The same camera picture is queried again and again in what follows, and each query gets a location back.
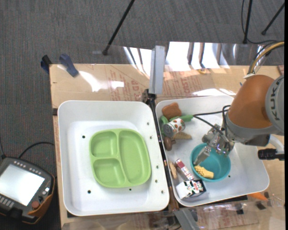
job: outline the gray floor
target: gray floor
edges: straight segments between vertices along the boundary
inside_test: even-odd
[[[92,63],[92,43],[106,44],[131,0],[0,0],[0,139],[8,156],[39,141],[54,142],[49,75],[44,55],[59,63]],[[248,43],[284,40],[285,0],[253,0]],[[113,45],[152,49],[158,41],[242,43],[249,0],[136,0]],[[40,144],[24,159],[53,174],[52,145]],[[0,215],[0,230],[58,230],[58,198],[30,226]]]

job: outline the teal bowl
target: teal bowl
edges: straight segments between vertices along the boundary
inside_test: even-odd
[[[230,159],[228,156],[224,156],[222,154],[218,154],[215,149],[212,149],[209,157],[207,157],[203,162],[199,165],[204,167],[206,170],[214,173],[213,179],[208,179],[202,177],[194,168],[193,162],[197,158],[198,154],[202,151],[202,149],[206,146],[206,143],[202,143],[196,146],[191,152],[190,162],[191,168],[194,174],[206,182],[219,182],[228,176],[230,171]]]

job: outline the green divided plate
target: green divided plate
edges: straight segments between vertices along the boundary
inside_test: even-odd
[[[106,187],[145,183],[151,174],[144,138],[132,129],[108,129],[90,139],[91,167],[95,179]]]

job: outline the white tray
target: white tray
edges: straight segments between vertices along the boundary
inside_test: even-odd
[[[173,102],[178,103],[182,115],[193,115],[221,111],[223,106],[231,104],[232,100],[232,97],[223,95],[161,101],[156,106],[159,128],[161,130],[162,108]],[[222,124],[222,114],[203,115],[200,117],[213,125],[215,123]],[[202,143],[203,135],[211,127],[195,118],[185,124],[184,132],[190,134],[192,139],[177,139],[177,143],[173,145],[172,150],[165,150],[165,153],[168,161],[175,162],[176,159],[180,158],[192,173],[191,152],[197,145]],[[231,170],[228,177],[219,182],[204,182],[207,192],[197,197],[180,199],[175,186],[182,182],[183,179],[178,175],[178,179],[174,180],[172,175],[170,175],[177,201],[184,206],[194,207],[265,190],[269,186],[269,176],[263,161],[258,158],[257,151],[258,149],[255,146],[245,146],[236,143],[229,154]]]
[[[66,101],[58,108],[58,120],[63,201],[70,213],[91,216],[159,211],[168,205],[168,185],[148,105],[127,101]],[[143,136],[152,169],[144,184],[107,188],[95,180],[89,140],[96,132],[113,128],[133,129]]]

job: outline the tripod leg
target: tripod leg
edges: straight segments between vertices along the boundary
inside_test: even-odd
[[[113,40],[114,40],[117,32],[119,31],[121,25],[123,24],[123,22],[124,22],[124,20],[125,20],[125,18],[126,18],[126,16],[127,16],[128,12],[129,12],[129,10],[131,9],[134,1],[135,1],[135,0],[131,0],[131,1],[130,1],[130,3],[129,3],[129,5],[128,5],[125,13],[123,14],[123,17],[121,18],[121,20],[120,20],[118,26],[116,27],[116,29],[115,29],[115,31],[114,31],[114,33],[113,33],[110,41],[108,42],[107,47],[105,48],[104,51],[102,51],[102,54],[103,54],[104,56],[108,54],[108,49],[110,48],[110,46],[111,46],[111,44],[112,44],[112,42],[113,42]]]
[[[276,12],[276,14],[274,15],[274,17],[272,18],[272,20],[270,21],[269,25],[261,32],[262,35],[265,35],[267,30],[270,28],[270,26],[272,25],[272,23],[274,22],[274,20],[277,18],[277,16],[279,15],[279,13],[283,10],[285,6],[285,2],[283,3],[283,5],[280,7],[280,9]]]
[[[247,19],[246,19],[246,27],[245,27],[245,33],[244,33],[244,40],[243,40],[243,43],[244,43],[244,44],[247,44],[247,43],[248,43],[248,32],[249,32],[249,24],[250,24],[252,3],[253,3],[253,0],[250,0],[249,10],[248,10],[248,17],[247,17]]]

